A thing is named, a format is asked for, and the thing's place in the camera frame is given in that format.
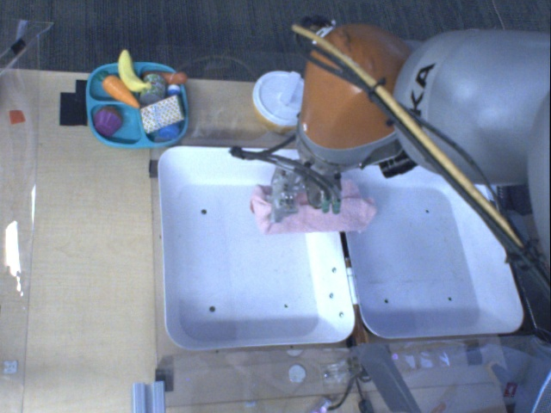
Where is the blue divided plate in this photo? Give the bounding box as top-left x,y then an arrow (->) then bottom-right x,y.
84,61 -> 190,151

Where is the patterned white carton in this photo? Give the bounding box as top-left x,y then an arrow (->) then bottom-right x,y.
139,94 -> 187,135

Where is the yellow banana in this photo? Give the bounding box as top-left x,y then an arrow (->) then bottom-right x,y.
117,48 -> 152,94

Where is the blue round lid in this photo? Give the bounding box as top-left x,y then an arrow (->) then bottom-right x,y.
153,123 -> 182,143

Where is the pale wood board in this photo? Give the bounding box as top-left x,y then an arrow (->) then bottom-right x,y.
149,78 -> 531,413

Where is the orange carrot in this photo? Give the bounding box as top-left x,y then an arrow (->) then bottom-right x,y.
101,74 -> 141,109

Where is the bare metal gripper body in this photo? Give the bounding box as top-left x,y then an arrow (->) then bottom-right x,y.
269,160 -> 345,225

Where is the pink cloth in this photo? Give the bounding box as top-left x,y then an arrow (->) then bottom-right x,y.
250,178 -> 378,236

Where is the small grey can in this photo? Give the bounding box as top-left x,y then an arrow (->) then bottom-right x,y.
138,71 -> 168,108

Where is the purple cupcake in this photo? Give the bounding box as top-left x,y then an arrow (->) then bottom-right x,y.
92,105 -> 124,139

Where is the white plastic tray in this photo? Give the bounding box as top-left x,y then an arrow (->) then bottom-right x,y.
341,161 -> 525,341
157,145 -> 356,352

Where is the yellow cup with white lid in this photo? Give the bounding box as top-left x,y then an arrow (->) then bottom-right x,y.
251,70 -> 306,135

